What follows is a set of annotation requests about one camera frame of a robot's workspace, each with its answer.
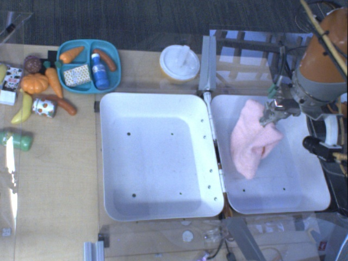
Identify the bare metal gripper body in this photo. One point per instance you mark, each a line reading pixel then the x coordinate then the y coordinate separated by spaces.
pixel 284 108

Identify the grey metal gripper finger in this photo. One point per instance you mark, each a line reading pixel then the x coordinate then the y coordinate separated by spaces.
pixel 276 119
pixel 266 120

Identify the pink cloth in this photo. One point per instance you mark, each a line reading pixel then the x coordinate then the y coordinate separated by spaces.
pixel 250 143

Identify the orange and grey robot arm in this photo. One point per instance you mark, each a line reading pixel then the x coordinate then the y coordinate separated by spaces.
pixel 320 61

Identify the thin black and white rod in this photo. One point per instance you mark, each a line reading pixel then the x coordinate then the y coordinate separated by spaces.
pixel 214 135

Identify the white plastic tray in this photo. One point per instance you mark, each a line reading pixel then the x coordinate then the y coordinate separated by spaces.
pixel 157 159
pixel 293 178

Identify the yellow cup with white lid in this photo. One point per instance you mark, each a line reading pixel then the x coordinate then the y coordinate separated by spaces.
pixel 179 62

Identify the blue divided plate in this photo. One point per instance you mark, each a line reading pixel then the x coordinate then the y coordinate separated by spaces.
pixel 114 77

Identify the brown sausage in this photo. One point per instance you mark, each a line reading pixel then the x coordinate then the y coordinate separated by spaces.
pixel 106 60
pixel 66 106

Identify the blue bottle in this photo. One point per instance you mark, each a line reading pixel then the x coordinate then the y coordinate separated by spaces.
pixel 99 72

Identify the yellow patterned packet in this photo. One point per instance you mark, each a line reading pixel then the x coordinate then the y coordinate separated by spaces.
pixel 77 75

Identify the orange carrot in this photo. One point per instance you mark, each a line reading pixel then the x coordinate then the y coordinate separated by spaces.
pixel 71 54
pixel 54 80

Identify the orange print can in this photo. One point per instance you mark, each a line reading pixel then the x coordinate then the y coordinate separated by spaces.
pixel 44 107

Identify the orange pumpkin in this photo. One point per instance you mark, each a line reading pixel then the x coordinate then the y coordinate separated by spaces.
pixel 34 83

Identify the brown doughnut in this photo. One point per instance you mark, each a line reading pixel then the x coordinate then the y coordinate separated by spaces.
pixel 32 64

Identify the yellow banana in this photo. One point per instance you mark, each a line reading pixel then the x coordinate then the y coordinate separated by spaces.
pixel 24 109

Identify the green bottle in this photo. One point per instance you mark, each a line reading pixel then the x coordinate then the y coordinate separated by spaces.
pixel 19 141

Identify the cow print carton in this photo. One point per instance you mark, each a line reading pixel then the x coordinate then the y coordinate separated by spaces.
pixel 11 83

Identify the yellow round fruit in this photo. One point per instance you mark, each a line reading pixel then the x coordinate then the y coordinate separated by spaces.
pixel 2 73

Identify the black cylinder on white bracket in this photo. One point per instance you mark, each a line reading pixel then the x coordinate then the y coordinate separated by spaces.
pixel 320 145

